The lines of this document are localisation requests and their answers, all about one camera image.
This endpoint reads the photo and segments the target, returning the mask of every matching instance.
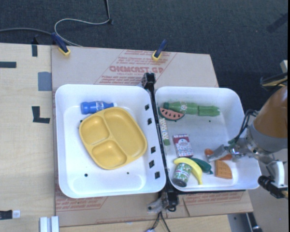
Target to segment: yellow plate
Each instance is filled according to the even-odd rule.
[[[111,107],[84,119],[79,134],[91,158],[104,169],[122,167],[142,156],[147,140],[133,117]]]

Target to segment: green can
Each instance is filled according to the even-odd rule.
[[[186,187],[191,171],[192,168],[190,165],[185,163],[178,164],[172,179],[173,183],[182,188]]]

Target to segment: blue bottle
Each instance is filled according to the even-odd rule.
[[[82,114],[94,114],[103,109],[114,107],[116,103],[106,103],[103,101],[83,102],[81,103]]]

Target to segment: cardboard sheet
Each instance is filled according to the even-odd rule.
[[[143,74],[155,73],[156,89],[164,86],[218,87],[209,55],[163,52],[161,59],[151,59],[153,52],[70,47],[69,56],[52,47],[52,89],[54,114],[54,148],[56,150],[56,114],[54,94],[64,84],[137,85]],[[147,212],[147,204],[158,195],[142,194],[113,197],[71,199],[56,182],[56,215],[60,226],[153,220],[155,213]],[[175,212],[168,218],[221,215],[250,212],[252,206],[247,191],[196,193],[179,196]]]

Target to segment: small labeled box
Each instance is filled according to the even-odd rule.
[[[193,156],[188,134],[174,135],[173,143],[175,146],[177,157]]]

